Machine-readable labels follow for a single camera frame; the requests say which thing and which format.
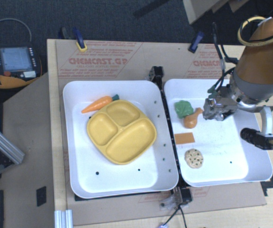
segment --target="white surface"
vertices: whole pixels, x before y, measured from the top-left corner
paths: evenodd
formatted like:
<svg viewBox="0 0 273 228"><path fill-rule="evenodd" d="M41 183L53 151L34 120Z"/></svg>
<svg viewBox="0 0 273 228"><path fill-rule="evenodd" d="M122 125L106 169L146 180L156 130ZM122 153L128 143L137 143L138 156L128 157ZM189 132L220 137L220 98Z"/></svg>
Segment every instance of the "white surface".
<svg viewBox="0 0 273 228"><path fill-rule="evenodd" d="M240 138L245 128L259 129L255 114L236 111L224 121L205 120L199 115L193 129L183 126L177 117L175 102L187 100L192 107L203 109L207 90L216 82L211 79L171 79L165 84L165 94L174 133L192 132L195 143L176 146L184 180L195 187L219 184L264 181L270 179L273 168L267 151L263 151ZM190 168L184 160L185 152L198 149L203 166Z"/></svg>
<svg viewBox="0 0 273 228"><path fill-rule="evenodd" d="M127 165L110 162L90 140L86 126L94 112L88 104L119 95L138 107L155 125L157 139ZM91 199L113 195L170 190L178 182L175 156L158 87L149 81L73 81L63 90L70 183L75 194Z"/></svg>

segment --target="orange carrot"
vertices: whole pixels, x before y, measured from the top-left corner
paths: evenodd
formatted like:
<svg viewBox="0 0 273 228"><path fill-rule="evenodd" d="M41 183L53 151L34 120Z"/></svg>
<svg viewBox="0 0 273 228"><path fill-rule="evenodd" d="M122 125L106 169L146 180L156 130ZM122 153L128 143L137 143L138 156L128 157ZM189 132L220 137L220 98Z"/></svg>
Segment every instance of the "orange carrot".
<svg viewBox="0 0 273 228"><path fill-rule="evenodd" d="M87 112L97 111L97 110L103 108L104 106L106 106L107 104L111 103L112 101L115 101L118 99L119 99L118 95L115 95L114 97L104 96L102 98L99 98L95 102L91 103L90 105L88 105L81 112L87 113Z"/></svg>

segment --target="blue clamp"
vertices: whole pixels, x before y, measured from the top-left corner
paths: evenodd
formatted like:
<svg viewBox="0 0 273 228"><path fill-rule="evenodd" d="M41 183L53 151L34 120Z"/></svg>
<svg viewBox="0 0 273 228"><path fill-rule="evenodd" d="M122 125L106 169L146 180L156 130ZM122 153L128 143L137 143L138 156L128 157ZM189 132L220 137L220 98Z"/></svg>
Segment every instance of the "blue clamp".
<svg viewBox="0 0 273 228"><path fill-rule="evenodd" d="M87 50L87 46L86 46L86 43L84 42L84 39L83 39L80 31L76 27L73 27L73 33L75 35L76 45L77 45L78 49L81 52L85 52Z"/></svg>
<svg viewBox="0 0 273 228"><path fill-rule="evenodd" d="M195 53L195 51L198 48L198 44L200 43L203 37L204 37L204 33L199 31L197 36L193 39L192 44L190 45L188 50L192 53Z"/></svg>

